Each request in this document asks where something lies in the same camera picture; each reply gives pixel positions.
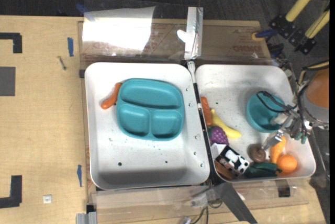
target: teal bowl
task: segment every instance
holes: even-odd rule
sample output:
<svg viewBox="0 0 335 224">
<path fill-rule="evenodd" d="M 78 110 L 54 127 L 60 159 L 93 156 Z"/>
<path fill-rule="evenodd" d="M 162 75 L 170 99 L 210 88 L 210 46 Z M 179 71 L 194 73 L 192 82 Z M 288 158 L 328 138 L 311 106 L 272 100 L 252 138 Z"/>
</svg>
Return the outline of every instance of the teal bowl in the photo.
<svg viewBox="0 0 335 224">
<path fill-rule="evenodd" d="M 275 104 L 269 97 L 264 96 L 262 93 L 259 93 L 260 98 L 272 109 L 274 110 L 283 110 L 283 108 Z M 274 96 L 275 100 L 284 105 L 284 102 L 278 97 Z M 280 126 L 272 125 L 271 120 L 274 117 L 277 117 L 279 113 L 269 110 L 267 107 L 262 104 L 258 99 L 256 94 L 252 95 L 247 103 L 247 121 L 248 123 L 261 133 L 271 133 L 277 131 Z"/>
</svg>

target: white plastic tray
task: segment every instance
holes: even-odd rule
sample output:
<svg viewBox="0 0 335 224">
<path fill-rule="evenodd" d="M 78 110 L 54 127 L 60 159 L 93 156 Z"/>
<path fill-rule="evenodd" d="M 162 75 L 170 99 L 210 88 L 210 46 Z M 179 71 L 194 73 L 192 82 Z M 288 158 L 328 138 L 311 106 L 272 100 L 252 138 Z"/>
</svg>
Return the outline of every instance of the white plastic tray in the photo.
<svg viewBox="0 0 335 224">
<path fill-rule="evenodd" d="M 100 104 L 114 85 L 131 78 L 160 80 L 182 93 L 184 127 L 170 141 L 129 137 L 117 124 L 116 106 Z M 85 72 L 91 177 L 101 189 L 195 185 L 209 163 L 189 71 L 177 64 L 94 63 Z"/>
<path fill-rule="evenodd" d="M 227 126 L 242 133 L 239 139 L 229 139 L 230 146 L 251 162 L 248 146 L 263 143 L 269 134 L 260 133 L 248 124 L 245 117 L 248 99 L 257 91 L 268 91 L 285 104 L 292 105 L 293 94 L 285 73 L 274 66 L 202 65 L 196 70 L 196 79 L 199 94 L 207 98 L 210 108 L 215 109 Z M 301 144 L 288 135 L 285 137 L 287 143 L 283 153 L 293 155 L 298 161 L 298 167 L 295 172 L 274 179 L 312 176 L 316 164 L 308 140 Z M 236 181 L 250 179 L 242 177 Z"/>
</svg>

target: orange sausage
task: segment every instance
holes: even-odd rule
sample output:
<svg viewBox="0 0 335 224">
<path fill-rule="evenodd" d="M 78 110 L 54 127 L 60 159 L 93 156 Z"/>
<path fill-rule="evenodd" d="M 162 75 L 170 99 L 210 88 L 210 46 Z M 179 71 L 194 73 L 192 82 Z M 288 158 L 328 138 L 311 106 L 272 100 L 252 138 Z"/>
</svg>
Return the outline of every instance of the orange sausage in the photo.
<svg viewBox="0 0 335 224">
<path fill-rule="evenodd" d="M 200 101 L 201 101 L 201 105 L 203 107 L 206 126 L 211 126 L 212 120 L 211 120 L 210 108 L 209 108 L 209 105 L 208 105 L 207 98 L 202 96 L 200 98 Z"/>
<path fill-rule="evenodd" d="M 108 108 L 112 107 L 112 105 L 115 104 L 115 102 L 117 100 L 117 95 L 119 93 L 119 90 L 120 90 L 121 86 L 122 86 L 122 83 L 115 84 L 114 91 L 113 91 L 112 95 L 109 98 L 107 98 L 104 102 L 101 103 L 101 108 L 108 109 Z"/>
</svg>

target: small white square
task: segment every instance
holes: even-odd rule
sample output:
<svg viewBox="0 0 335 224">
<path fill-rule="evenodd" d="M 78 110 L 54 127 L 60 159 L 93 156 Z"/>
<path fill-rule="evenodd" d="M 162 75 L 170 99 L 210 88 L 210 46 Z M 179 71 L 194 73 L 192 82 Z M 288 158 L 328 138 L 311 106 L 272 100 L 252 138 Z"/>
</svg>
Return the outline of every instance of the small white square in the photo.
<svg viewBox="0 0 335 224">
<path fill-rule="evenodd" d="M 44 195 L 43 196 L 43 203 L 44 204 L 50 204 L 50 203 L 52 203 L 52 195 L 51 194 Z"/>
</svg>

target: orange carrot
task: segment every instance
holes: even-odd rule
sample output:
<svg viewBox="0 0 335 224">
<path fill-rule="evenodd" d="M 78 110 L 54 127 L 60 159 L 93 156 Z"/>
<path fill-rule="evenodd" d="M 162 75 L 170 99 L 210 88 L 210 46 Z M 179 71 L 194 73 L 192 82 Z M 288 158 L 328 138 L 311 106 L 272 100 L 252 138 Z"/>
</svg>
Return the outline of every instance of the orange carrot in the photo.
<svg viewBox="0 0 335 224">
<path fill-rule="evenodd" d="M 211 126 L 212 120 L 211 120 L 210 108 L 209 108 L 209 105 L 208 105 L 207 98 L 202 96 L 200 98 L 200 101 L 201 101 L 201 105 L 202 105 L 203 111 L 204 111 L 206 126 Z"/>
<path fill-rule="evenodd" d="M 275 164 L 277 163 L 278 158 L 280 157 L 280 155 L 283 152 L 285 144 L 286 144 L 286 138 L 284 136 L 282 136 L 281 142 L 277 143 L 275 146 L 273 146 L 271 148 L 271 151 L 270 151 L 270 161 L 272 163 L 275 163 Z"/>
<path fill-rule="evenodd" d="M 107 98 L 104 102 L 101 103 L 101 108 L 108 109 L 112 107 L 112 105 L 115 104 L 121 85 L 122 85 L 121 83 L 115 84 L 112 95 L 109 98 Z"/>
</svg>

